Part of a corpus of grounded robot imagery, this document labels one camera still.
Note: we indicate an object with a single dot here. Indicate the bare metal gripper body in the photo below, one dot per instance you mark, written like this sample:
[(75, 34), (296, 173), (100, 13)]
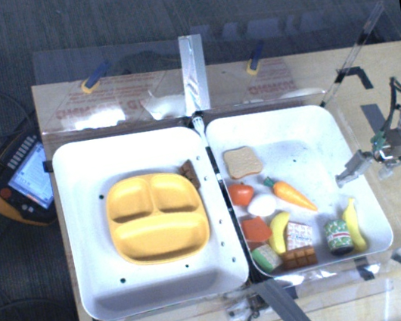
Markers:
[(399, 144)]

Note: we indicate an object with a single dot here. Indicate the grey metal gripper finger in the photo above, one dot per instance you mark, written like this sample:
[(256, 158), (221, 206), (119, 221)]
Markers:
[(385, 172), (353, 167)]

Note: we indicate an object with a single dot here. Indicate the white plastic tray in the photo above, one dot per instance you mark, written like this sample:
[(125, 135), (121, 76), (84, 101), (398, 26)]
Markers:
[(320, 142), (90, 233)]

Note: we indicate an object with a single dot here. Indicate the yellow banana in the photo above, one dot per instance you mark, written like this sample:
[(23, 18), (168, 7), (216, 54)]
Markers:
[(278, 234), (353, 225)]

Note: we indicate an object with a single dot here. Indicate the orange carrot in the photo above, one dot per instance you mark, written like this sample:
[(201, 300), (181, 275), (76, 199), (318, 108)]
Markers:
[(291, 193)]

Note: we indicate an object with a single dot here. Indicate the green can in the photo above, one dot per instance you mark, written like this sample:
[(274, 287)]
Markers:
[(338, 235)]

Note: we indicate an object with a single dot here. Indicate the white printed carton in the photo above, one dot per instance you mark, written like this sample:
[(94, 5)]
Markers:
[(299, 234)]

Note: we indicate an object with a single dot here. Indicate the white egg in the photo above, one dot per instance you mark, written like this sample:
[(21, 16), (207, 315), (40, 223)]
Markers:
[(262, 205)]

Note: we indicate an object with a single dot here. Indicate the large brown chocolate bar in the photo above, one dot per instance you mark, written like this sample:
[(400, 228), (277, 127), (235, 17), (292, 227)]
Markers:
[(299, 257)]

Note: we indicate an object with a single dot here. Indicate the tan bread slice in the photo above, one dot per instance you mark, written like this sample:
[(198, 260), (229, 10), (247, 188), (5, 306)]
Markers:
[(242, 162)]

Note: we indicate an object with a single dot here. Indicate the red tomato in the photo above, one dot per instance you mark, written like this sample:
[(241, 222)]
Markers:
[(241, 195)]

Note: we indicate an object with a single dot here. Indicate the orange cheese slice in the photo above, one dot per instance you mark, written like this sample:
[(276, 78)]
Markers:
[(256, 230)]

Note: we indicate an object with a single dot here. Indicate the thin black and white rod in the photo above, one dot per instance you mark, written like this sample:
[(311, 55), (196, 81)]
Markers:
[(211, 158)]

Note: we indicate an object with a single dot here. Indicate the brown cardboard board red print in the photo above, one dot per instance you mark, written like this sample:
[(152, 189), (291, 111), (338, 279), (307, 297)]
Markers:
[(225, 82)]

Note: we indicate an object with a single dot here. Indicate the small brown chocolate bar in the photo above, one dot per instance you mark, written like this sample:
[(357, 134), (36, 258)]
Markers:
[(189, 173)]

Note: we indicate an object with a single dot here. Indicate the yellow divided plate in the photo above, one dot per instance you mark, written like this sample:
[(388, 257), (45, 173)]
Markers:
[(159, 232)]

